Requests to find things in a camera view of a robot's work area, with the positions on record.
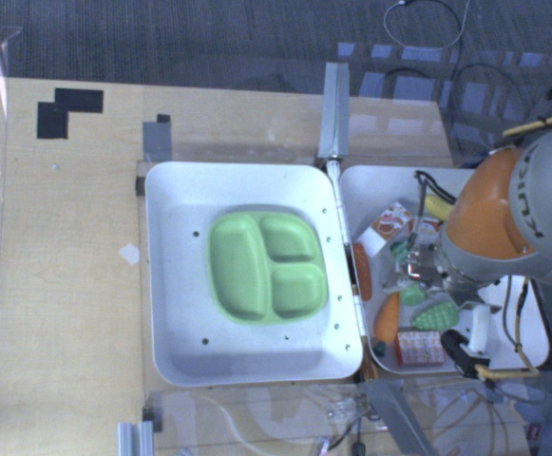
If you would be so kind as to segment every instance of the food package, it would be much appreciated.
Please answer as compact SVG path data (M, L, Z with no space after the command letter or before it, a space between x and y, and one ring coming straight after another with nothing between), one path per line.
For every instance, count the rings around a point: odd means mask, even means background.
M362 243L369 257L374 257L398 233L403 230L410 233L412 223L413 215L402 204L395 202L360 235L358 242Z
M442 365L447 354L437 331L400 330L394 340L398 365L429 366Z

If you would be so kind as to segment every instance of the red label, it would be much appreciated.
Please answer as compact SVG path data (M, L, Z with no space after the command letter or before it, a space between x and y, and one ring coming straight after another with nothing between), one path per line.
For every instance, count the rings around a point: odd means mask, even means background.
M531 424L526 430L526 440L527 441L538 441L540 439L540 434L542 433L541 424Z

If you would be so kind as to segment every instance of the black tape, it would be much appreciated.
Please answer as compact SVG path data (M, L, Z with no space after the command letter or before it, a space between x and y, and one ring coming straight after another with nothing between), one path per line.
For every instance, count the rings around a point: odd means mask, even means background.
M170 123L143 123L143 159L147 162L172 161Z
M136 196L144 196L144 183L146 178L143 178L141 176L137 176L136 178Z
M56 88L58 111L103 113L104 92L100 89Z
M68 139L68 114L54 103L37 105L37 139Z

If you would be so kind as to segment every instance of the metal bracket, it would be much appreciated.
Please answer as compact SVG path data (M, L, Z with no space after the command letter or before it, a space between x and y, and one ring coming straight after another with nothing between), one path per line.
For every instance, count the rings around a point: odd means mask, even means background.
M153 456L153 423L117 425L118 456Z
M364 309L362 307L362 299L359 295L353 297L353 306L355 307L355 317L358 321L360 336L367 336L367 328L364 324Z
M322 125L316 163L343 159L350 150L350 67L347 63L327 63L324 76Z
M364 384L371 407L383 418L401 454L435 456L436 451L421 429L399 383L371 380Z

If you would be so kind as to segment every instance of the green toy vegetable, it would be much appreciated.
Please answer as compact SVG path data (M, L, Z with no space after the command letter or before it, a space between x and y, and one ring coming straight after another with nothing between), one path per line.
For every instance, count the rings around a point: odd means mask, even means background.
M457 306L450 300L439 302L417 314L410 323L417 330L444 331L459 322Z

